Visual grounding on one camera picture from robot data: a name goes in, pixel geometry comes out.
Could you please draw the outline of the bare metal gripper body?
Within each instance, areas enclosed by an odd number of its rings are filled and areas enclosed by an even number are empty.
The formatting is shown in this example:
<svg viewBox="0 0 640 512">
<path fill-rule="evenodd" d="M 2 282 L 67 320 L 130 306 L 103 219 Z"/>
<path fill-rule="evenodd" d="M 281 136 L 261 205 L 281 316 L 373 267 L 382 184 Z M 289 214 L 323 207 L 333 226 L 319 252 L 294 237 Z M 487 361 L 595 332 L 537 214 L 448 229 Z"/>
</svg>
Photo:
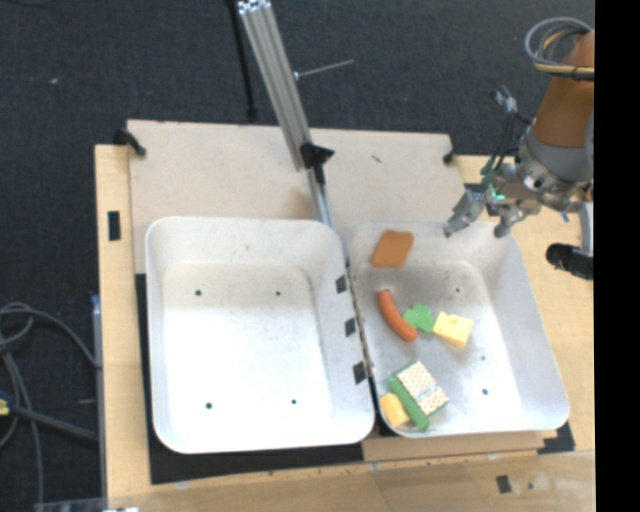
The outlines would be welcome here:
<svg viewBox="0 0 640 512">
<path fill-rule="evenodd" d="M 462 213 L 478 215 L 536 215 L 546 207 L 570 213 L 586 200 L 593 166 L 546 166 L 540 162 L 489 162 L 480 171 L 480 184 L 462 196 Z"/>
</svg>

